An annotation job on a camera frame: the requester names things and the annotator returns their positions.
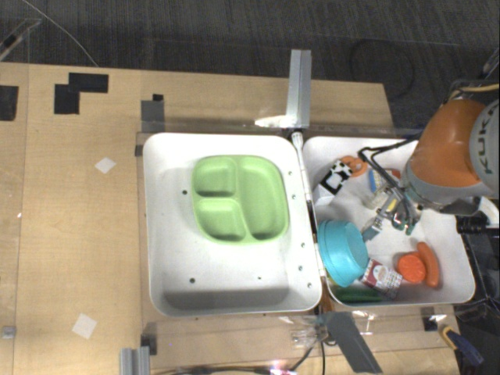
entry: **wooden table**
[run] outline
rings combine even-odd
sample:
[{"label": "wooden table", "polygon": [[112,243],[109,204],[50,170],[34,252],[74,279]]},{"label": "wooden table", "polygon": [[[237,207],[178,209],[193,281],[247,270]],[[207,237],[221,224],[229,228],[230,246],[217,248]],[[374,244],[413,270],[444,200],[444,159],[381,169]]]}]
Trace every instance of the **wooden table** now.
[{"label": "wooden table", "polygon": [[[69,72],[106,73],[109,92],[82,93],[78,116],[55,115],[54,85],[67,84]],[[0,374],[118,373],[120,349],[137,348],[142,331],[134,156],[141,100],[163,95],[168,120],[251,123],[284,113],[288,80],[0,63],[0,84],[20,87],[18,117],[0,123],[0,138],[11,145],[26,138],[25,166],[19,149],[0,148],[2,168],[11,160],[11,171],[24,175],[17,295],[11,296],[17,335],[14,345],[1,341]],[[392,125],[382,85],[313,81],[311,95],[312,122]],[[95,164],[106,157],[116,166],[104,174]],[[0,226],[4,234],[8,225]],[[15,226],[9,229],[17,240]],[[0,253],[4,298],[4,285],[15,284],[10,260],[17,250],[2,243]],[[453,325],[451,309],[443,310]],[[0,316],[0,325],[12,323],[12,313]],[[97,321],[89,339],[72,332],[81,313]],[[375,353],[385,373],[458,373],[452,350],[436,333],[393,330],[381,337],[394,350]],[[329,354],[328,373],[351,373],[339,352]],[[320,366],[312,358],[301,373],[318,373]]]}]

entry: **white paper square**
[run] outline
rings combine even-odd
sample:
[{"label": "white paper square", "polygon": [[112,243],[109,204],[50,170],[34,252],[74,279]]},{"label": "white paper square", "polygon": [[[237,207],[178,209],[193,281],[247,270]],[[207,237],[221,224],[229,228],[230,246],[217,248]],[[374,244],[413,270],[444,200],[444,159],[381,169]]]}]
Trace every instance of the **white paper square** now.
[{"label": "white paper square", "polygon": [[90,316],[86,316],[85,314],[80,314],[72,331],[85,339],[90,339],[96,325],[96,320],[93,320]]},{"label": "white paper square", "polygon": [[108,157],[105,157],[104,159],[99,161],[97,164],[95,164],[95,168],[97,168],[102,173],[108,173],[115,165],[116,165],[116,162],[109,159]]}]

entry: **green plate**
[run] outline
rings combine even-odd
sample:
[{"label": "green plate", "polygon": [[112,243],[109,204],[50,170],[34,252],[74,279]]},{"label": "green plate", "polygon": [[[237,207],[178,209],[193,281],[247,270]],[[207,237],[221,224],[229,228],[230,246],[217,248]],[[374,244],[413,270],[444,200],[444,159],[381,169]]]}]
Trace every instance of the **green plate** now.
[{"label": "green plate", "polygon": [[283,180],[268,159],[206,157],[193,170],[191,189],[196,222],[211,241],[271,241],[288,229]]}]

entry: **gray floor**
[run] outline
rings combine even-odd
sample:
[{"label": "gray floor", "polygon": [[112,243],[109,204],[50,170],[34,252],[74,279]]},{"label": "gray floor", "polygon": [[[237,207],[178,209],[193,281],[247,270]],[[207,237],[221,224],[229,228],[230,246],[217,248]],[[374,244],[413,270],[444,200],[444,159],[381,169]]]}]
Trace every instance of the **gray floor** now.
[{"label": "gray floor", "polygon": [[[476,77],[499,38],[499,0],[27,1],[100,66],[286,77],[290,49],[311,49],[315,79],[383,82],[400,127],[424,126],[450,83]],[[0,0],[0,40],[27,17],[42,18],[21,0]],[[8,60],[26,61],[26,44]],[[91,65],[46,19],[29,60]],[[489,357],[484,374],[498,373],[495,321],[462,327]]]}]

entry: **blue plastic container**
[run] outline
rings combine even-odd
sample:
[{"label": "blue plastic container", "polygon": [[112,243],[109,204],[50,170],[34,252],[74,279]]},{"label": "blue plastic container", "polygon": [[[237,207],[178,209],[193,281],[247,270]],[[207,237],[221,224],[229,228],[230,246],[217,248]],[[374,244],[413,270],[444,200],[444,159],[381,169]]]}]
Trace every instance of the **blue plastic container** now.
[{"label": "blue plastic container", "polygon": [[321,259],[333,281],[343,288],[361,277],[368,251],[358,228],[348,221],[323,221],[318,228]]}]

